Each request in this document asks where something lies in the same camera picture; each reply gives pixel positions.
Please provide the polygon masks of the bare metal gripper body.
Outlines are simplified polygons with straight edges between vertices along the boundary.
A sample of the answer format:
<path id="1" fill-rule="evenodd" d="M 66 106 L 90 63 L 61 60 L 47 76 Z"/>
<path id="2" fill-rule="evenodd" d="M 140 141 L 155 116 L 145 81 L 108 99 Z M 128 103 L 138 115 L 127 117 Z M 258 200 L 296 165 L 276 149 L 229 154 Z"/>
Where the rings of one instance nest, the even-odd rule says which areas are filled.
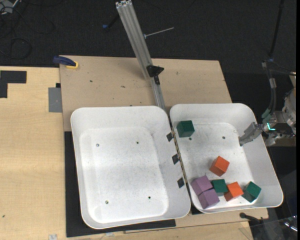
<path id="1" fill-rule="evenodd" d="M 274 111 L 272 115 L 262 115 L 264 132 L 272 136 L 295 136 L 296 122 L 282 111 Z"/>

